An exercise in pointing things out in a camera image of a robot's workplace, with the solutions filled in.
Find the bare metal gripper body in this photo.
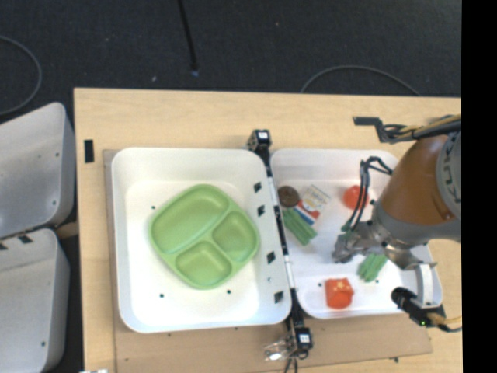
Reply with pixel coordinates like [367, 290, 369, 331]
[344, 221, 419, 270]

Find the brown doughnut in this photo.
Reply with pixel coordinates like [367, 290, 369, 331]
[276, 185, 301, 208]

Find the orange red packet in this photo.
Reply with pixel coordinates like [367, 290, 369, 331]
[324, 277, 356, 310]

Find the red tomato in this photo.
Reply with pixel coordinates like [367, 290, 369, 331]
[342, 184, 370, 211]

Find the green bean bundle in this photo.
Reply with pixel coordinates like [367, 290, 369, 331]
[281, 207, 319, 246]
[356, 252, 389, 284]

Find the black cylinder on white bracket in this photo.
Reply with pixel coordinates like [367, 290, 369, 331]
[391, 261, 446, 326]

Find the green divided plate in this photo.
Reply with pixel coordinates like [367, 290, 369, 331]
[148, 183, 261, 291]

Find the white plastic tray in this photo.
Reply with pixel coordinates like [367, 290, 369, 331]
[269, 148, 444, 320]
[111, 147, 293, 334]

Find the white blue red carton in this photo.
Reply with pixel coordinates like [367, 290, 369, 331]
[294, 184, 332, 225]

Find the black block with wires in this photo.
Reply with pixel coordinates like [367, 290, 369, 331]
[293, 326, 314, 351]
[247, 128, 273, 152]

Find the thin black and white rod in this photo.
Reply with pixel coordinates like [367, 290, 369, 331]
[262, 148, 303, 329]

